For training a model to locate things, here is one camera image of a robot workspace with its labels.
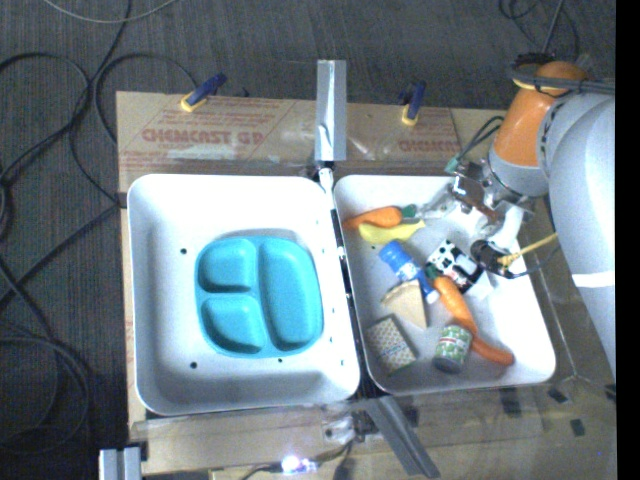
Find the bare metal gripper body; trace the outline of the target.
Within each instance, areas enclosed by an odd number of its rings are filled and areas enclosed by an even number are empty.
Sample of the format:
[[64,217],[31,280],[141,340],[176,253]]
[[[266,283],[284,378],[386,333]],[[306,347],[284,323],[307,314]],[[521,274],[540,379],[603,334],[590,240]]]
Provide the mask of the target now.
[[486,217],[505,217],[512,208],[534,211],[534,200],[506,184],[488,159],[463,161],[454,170],[453,196]]

